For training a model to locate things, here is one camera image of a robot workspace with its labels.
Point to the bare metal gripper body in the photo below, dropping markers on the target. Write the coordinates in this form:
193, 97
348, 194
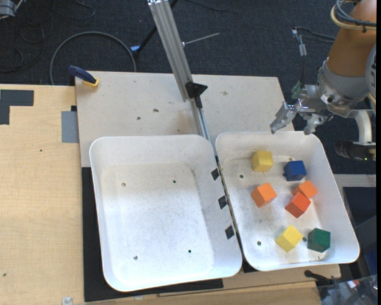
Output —
316, 106

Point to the blue cube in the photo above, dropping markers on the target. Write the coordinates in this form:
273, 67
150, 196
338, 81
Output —
294, 171

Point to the green cube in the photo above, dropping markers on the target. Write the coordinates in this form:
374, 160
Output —
318, 240

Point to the black cylinder on white bracket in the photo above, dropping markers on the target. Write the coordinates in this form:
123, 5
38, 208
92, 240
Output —
352, 150

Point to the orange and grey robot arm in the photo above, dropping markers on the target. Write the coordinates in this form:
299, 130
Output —
352, 52

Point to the pale wooden board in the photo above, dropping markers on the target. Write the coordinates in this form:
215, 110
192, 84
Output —
130, 106

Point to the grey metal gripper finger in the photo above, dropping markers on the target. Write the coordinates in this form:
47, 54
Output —
312, 124
281, 119

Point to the orange cube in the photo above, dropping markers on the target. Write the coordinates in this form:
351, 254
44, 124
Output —
263, 195
308, 187

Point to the red cube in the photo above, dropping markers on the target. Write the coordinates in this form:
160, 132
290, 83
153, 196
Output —
297, 205

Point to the yellow cube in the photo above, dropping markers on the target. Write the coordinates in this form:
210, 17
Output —
289, 238
262, 161

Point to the white plastic tray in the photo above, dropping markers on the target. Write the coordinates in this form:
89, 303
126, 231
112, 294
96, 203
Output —
152, 214
270, 224

